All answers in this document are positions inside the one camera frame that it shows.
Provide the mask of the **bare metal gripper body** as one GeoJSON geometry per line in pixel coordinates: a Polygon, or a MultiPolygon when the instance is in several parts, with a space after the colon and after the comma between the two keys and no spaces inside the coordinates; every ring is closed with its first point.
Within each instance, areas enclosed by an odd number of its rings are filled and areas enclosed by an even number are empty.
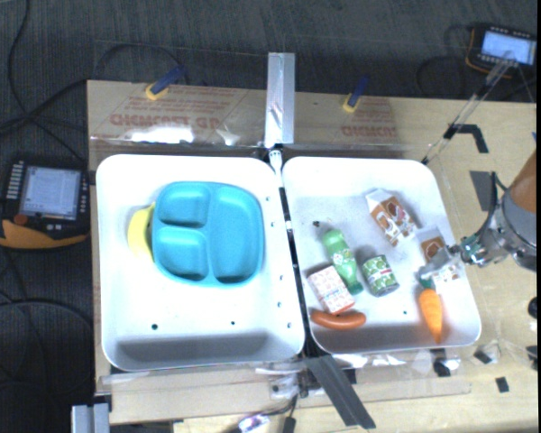
{"type": "Polygon", "coordinates": [[[483,227],[450,246],[450,253],[464,263],[486,267],[511,258],[516,265],[529,271],[536,270],[536,246],[523,239],[511,228],[483,227]]]}

